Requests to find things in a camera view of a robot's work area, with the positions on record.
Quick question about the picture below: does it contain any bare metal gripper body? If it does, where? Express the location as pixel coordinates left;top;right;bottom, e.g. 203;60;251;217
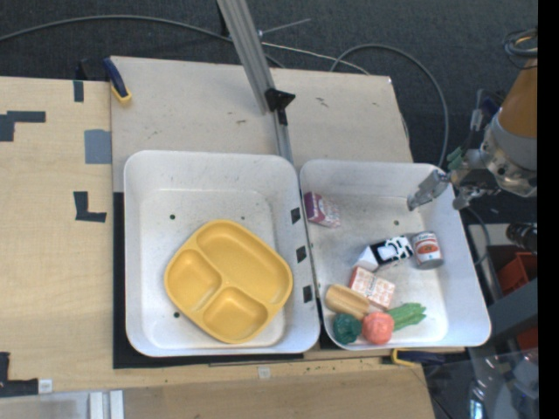
449;148;539;198

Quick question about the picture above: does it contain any white plastic tray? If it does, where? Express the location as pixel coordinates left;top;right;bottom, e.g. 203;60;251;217
123;149;321;359
299;159;493;352

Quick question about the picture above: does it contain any red and white can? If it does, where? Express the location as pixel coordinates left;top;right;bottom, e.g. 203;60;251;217
411;230;445;271

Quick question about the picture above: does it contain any black and white milk carton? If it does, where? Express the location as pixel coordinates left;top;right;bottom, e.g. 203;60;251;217
353;235;415;273

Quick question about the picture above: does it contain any purple and white carton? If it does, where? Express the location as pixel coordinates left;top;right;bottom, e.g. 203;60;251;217
303;191;342;229

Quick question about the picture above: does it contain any orange and white carton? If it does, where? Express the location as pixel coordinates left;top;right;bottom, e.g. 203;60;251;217
348;265;397;311

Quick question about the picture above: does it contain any green asparagus bunch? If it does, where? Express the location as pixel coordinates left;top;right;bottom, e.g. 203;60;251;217
386;302;428;333

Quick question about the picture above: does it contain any tan bread roll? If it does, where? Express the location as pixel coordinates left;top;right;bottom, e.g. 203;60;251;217
324;284;373;321

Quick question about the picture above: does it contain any orange round toy fruit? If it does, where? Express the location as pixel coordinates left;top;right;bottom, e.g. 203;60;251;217
361;312;396;346

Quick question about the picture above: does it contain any green broccoli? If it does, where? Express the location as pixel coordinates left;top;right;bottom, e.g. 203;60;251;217
332;313;363;346

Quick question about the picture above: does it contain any yellow divided plate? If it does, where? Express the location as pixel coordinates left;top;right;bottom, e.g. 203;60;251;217
163;219;294;346

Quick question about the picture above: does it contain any pale wood board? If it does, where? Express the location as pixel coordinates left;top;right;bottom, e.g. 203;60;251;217
109;55;466;362

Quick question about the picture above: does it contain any black cylinder on white bracket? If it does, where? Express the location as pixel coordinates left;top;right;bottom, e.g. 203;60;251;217
505;222;539;252

